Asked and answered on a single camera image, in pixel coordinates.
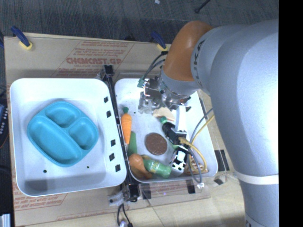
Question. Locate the green toy cucumber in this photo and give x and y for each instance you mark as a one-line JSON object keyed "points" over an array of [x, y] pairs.
{"points": [[132, 143]]}

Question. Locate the brown round biscuit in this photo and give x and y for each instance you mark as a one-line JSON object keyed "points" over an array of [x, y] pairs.
{"points": [[156, 143]]}

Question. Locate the brown cardboard board red print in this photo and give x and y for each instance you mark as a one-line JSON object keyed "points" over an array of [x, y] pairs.
{"points": [[71, 55]]}

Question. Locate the black and white carton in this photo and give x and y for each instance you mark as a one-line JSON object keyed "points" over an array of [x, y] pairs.
{"points": [[180, 161]]}

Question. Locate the thin black rod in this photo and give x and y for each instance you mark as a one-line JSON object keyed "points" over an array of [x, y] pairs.
{"points": [[117, 124]]}

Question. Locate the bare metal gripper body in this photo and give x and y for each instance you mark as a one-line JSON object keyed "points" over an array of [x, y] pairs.
{"points": [[154, 90]]}

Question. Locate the blue divided plate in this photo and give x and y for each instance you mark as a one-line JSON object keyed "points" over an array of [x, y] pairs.
{"points": [[61, 136]]}

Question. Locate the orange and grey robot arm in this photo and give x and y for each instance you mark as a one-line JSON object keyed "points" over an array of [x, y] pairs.
{"points": [[236, 91]]}

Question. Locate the black cylinder on white bracket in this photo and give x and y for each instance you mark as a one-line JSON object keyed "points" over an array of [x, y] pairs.
{"points": [[174, 133]]}

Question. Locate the orange carrot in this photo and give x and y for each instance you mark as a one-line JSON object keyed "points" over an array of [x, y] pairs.
{"points": [[126, 124]]}

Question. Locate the green bottle yellow label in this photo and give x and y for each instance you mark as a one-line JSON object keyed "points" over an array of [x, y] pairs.
{"points": [[158, 168]]}

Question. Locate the brown lattice waffle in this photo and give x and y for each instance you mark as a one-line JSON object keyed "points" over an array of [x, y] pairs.
{"points": [[203, 165]]}

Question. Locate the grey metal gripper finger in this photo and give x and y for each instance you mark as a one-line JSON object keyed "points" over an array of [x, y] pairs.
{"points": [[143, 105], [153, 106]]}

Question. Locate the beige bread slice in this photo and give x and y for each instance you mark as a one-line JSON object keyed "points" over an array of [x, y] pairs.
{"points": [[163, 112]]}

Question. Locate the white plastic tray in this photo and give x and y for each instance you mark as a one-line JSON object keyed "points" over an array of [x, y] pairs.
{"points": [[142, 124], [30, 181]]}

